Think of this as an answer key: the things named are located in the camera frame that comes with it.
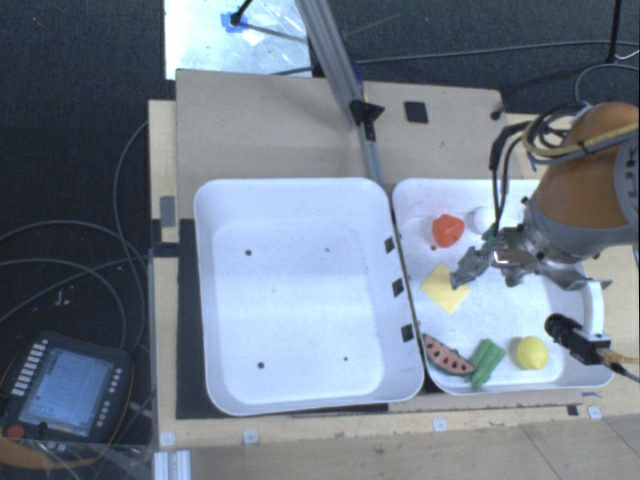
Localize red toy strawberry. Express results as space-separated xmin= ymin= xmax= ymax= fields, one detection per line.
xmin=431 ymin=213 xmax=466 ymax=249

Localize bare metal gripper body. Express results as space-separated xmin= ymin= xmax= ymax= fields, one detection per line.
xmin=488 ymin=225 xmax=587 ymax=289

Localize green toy bean pods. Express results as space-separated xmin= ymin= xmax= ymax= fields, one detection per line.
xmin=469 ymin=338 xmax=507 ymax=390

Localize yellow toy cheese slice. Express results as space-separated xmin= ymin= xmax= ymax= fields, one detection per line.
xmin=419 ymin=262 xmax=472 ymax=315

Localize white plastic tray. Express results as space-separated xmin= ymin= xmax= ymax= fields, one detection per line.
xmin=390 ymin=177 xmax=616 ymax=397
xmin=192 ymin=176 xmax=427 ymax=417

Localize black cylinder on white bracket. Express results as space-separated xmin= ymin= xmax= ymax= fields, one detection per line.
xmin=543 ymin=277 xmax=614 ymax=367

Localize yellow toy lemon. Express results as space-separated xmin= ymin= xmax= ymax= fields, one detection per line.
xmin=515 ymin=335 xmax=550 ymax=371

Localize white toy egg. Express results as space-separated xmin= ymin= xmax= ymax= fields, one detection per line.
xmin=466 ymin=205 xmax=497 ymax=233

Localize toy watermelon slice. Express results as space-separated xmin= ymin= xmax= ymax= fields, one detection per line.
xmin=421 ymin=333 xmax=477 ymax=377

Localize brown cardboard board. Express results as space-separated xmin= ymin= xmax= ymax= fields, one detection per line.
xmin=174 ymin=67 xmax=592 ymax=415

